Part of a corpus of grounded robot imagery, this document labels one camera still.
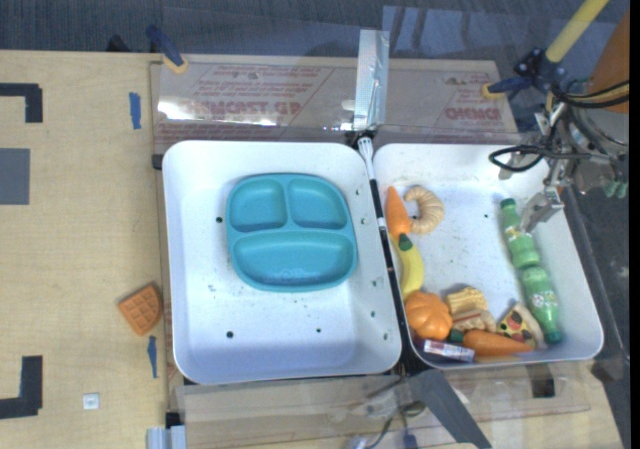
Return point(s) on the brown cardboard board red print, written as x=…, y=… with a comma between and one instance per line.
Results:
x=310, y=92

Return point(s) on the orange pumpkin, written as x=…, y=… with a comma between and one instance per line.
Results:
x=429, y=317

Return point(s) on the long orange carrot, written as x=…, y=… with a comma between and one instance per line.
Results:
x=492, y=343

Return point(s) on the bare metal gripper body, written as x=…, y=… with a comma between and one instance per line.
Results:
x=585, y=167

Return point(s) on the green bottle white label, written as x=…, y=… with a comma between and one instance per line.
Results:
x=542, y=304

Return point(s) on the pizza slice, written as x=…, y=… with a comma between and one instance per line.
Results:
x=520, y=324

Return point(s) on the orange waffle biscuit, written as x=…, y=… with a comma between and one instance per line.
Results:
x=141, y=309

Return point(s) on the red and white packet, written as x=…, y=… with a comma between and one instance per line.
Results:
x=447, y=350

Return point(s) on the beige sandwich bread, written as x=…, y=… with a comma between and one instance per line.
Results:
x=467, y=307

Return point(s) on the beige croissant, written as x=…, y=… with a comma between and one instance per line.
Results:
x=430, y=212

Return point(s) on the blue divided plate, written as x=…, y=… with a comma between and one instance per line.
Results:
x=290, y=237

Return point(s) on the yellow banana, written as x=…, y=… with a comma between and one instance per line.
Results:
x=411, y=269

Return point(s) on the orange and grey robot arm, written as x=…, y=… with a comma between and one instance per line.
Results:
x=612, y=67

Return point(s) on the white plastic tray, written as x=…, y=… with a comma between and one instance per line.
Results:
x=470, y=247
x=280, y=332

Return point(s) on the short orange carrot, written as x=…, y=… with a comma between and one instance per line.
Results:
x=396, y=214

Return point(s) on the green bottle yellow label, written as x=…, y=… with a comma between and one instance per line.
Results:
x=520, y=242

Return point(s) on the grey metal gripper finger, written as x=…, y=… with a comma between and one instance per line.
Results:
x=531, y=214
x=550, y=209

